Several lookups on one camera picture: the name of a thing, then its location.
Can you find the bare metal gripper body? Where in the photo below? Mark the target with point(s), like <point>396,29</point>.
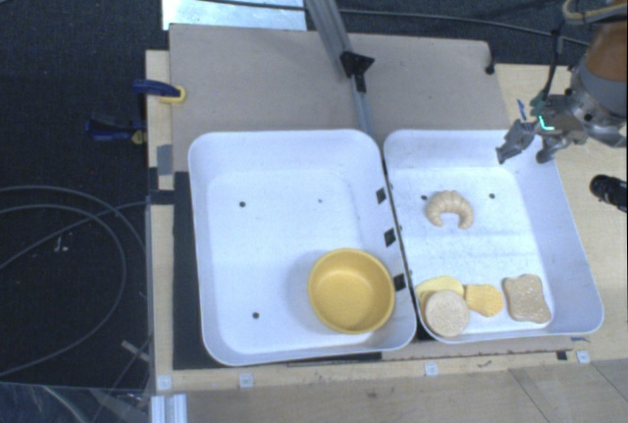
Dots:
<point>564,119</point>

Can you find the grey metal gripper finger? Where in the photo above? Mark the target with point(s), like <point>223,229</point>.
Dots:
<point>549,150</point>
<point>514,142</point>

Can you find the beige toy croissant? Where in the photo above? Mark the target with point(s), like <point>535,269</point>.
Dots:
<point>449,202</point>

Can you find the white plastic tray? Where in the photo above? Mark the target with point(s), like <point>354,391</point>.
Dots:
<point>490,249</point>
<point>275,234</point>

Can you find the brown toy toast slice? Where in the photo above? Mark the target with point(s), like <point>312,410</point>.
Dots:
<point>526,298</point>

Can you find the yellow toy biscuit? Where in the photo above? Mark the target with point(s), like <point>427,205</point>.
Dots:
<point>485,300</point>

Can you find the pale yellow round toy slice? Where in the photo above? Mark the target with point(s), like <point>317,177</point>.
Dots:
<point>436,284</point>

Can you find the round beige toy bun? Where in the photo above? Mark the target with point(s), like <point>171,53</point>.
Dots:
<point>446,314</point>

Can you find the yellow bowl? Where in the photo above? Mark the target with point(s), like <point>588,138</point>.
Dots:
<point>350,291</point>

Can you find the brown cardboard board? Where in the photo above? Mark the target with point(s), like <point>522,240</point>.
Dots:
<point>255,82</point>

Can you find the black cylinder on white bracket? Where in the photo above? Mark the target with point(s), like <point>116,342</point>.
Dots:
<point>611,190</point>

